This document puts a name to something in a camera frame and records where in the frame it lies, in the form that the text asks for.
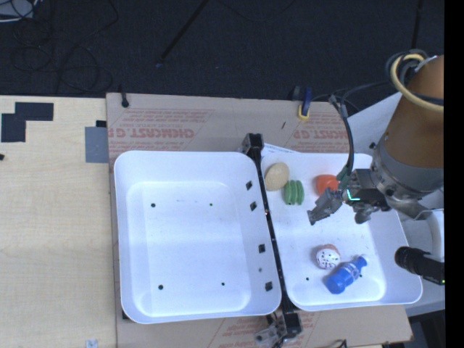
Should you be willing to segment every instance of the green light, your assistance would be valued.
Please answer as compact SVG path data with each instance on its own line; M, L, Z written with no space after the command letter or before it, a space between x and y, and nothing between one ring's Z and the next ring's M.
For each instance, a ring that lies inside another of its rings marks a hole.
M349 189L347 189L347 194L348 194L348 198L349 198L351 201L359 201L359 200L361 200L359 197L356 197L356 198L351 197L351 194L350 194L350 192L349 192Z

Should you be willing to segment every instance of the blue clamp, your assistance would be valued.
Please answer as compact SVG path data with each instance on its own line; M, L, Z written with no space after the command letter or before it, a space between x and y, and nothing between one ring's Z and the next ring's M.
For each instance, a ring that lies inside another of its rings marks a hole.
M298 107L298 118L307 120L310 118L310 103L312 98L311 88L307 86L304 90L303 103Z

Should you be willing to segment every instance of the white tray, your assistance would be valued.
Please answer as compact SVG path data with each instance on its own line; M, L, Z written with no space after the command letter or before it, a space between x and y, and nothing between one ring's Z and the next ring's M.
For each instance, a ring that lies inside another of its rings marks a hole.
M354 168L369 168L372 157L355 155ZM329 310L371 305L409 304L422 295L422 281L400 268L394 253L407 246L397 212L374 212L371 220L356 224L353 209L343 204L331 216L310 225L307 211L315 207L318 195L314 178L336 175L347 163L347 154L273 153L262 159L263 173L274 163L289 166L289 180L304 187L302 205L287 205L283 189L267 191L270 214L281 257L283 277L290 300L306 311ZM331 294L324 284L332 271L319 268L315 251L323 244L335 245L341 261L366 254L369 263L362 277L341 294Z
M281 302L254 162L130 151L115 162L121 302L137 323L267 315Z

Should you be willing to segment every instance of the yellow cable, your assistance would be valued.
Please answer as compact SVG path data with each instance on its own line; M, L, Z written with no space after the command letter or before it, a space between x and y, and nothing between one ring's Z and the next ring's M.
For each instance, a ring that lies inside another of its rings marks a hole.
M440 106L438 104L433 104L428 101L424 101L423 99L419 98L418 96L414 95L409 90L407 90L405 86L401 83L401 81L399 81L398 76L397 76L397 67L401 59L402 59L401 56L396 58L390 67L390 78L394 84L394 87L398 91L400 91L406 98L408 98L412 103L417 104L418 106L421 106L421 107L425 107L426 109L430 109L432 111L443 112L444 106ZM403 60L405 59L418 59L420 61L423 61L424 57L422 57L420 54L407 54L403 57Z

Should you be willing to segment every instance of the blue bottle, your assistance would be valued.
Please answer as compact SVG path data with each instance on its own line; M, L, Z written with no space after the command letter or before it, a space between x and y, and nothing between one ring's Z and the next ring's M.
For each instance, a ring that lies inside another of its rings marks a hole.
M365 255L360 255L351 262L340 264L335 273L326 280L327 289L332 294L340 294L345 288L356 281L361 273L361 268L368 265Z

